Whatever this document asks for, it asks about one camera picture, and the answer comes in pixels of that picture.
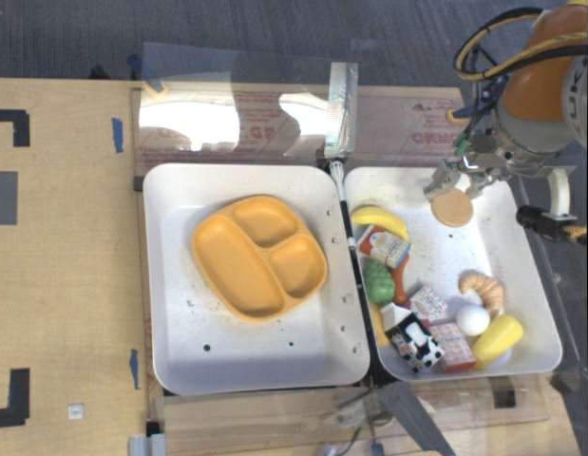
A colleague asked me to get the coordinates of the green broccoli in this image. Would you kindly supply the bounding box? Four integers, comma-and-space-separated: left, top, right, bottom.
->
362, 258, 396, 306

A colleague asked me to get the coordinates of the tan round biscuit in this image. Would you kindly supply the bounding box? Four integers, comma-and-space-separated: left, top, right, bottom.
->
430, 187, 475, 229

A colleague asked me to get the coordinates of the small white pink carton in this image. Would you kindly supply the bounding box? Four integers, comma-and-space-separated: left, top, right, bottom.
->
408, 284, 449, 325

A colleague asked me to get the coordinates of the white blue red carton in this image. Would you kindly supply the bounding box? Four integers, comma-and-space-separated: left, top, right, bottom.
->
357, 224, 412, 270

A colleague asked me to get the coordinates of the black cylinder on white bracket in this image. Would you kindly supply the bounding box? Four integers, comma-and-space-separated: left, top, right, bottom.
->
515, 166, 580, 244

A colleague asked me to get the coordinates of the yellow toy food piece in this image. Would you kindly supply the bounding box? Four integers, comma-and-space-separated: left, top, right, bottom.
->
368, 300, 392, 350

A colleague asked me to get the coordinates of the yellow banana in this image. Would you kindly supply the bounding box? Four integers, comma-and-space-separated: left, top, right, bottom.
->
350, 205, 409, 242

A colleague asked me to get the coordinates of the tan croissant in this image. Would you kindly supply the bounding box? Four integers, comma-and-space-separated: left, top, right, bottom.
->
458, 271, 505, 320

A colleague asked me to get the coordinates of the cow print milk carton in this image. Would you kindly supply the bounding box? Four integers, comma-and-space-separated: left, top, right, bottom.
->
379, 301, 446, 374

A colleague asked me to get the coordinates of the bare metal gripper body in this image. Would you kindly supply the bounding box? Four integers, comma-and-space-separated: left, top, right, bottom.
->
452, 130, 560, 183

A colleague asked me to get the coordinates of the orange carrot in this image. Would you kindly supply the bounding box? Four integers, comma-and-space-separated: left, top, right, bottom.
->
388, 253, 412, 306

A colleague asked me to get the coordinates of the white plastic tray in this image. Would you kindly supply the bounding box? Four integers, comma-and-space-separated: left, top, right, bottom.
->
142, 161, 371, 396
343, 165, 564, 383

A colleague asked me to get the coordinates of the yellow lemon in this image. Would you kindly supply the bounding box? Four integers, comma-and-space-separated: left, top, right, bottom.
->
470, 313, 525, 365

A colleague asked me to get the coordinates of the white egg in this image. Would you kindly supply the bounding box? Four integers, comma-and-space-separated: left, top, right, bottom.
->
455, 304, 492, 338

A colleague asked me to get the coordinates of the orange divided plate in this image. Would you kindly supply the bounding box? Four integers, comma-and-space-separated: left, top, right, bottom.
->
191, 195, 330, 324

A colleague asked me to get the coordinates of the pink box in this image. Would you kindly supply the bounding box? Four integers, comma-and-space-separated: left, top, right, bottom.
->
427, 321, 478, 373

